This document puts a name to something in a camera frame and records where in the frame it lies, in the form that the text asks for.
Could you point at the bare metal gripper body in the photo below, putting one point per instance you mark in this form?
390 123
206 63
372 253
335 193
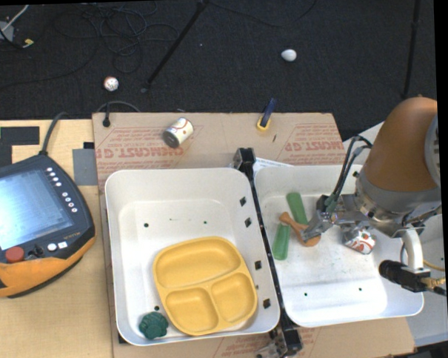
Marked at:
359 217

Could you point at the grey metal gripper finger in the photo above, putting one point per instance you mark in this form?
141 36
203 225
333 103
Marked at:
318 223
307 237

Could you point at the brown drumstick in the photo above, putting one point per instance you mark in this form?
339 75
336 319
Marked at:
292 223

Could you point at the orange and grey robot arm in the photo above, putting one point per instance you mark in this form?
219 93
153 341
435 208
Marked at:
397 156

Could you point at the white can with orange print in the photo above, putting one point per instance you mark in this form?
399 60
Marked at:
360 242

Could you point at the green stick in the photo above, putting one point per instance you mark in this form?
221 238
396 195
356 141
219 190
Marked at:
281 241
296 207

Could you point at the thin black rod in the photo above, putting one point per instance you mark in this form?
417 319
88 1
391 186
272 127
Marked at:
265 232

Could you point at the white plastic tray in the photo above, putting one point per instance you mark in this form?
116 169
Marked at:
181 213
332 281

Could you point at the yellow divided plate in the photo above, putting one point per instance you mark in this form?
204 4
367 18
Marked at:
199 283

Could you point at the brown cardboard board red print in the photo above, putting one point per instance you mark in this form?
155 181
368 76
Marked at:
215 152

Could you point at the white can with red print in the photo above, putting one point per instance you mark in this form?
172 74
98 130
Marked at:
178 132

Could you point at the white egg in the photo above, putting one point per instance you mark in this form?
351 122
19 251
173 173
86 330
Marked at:
288 55

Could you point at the green broccoli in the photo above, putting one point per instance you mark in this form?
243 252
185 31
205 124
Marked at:
153 325

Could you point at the black cylinder on white bracket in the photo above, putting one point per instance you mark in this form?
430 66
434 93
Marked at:
402 274

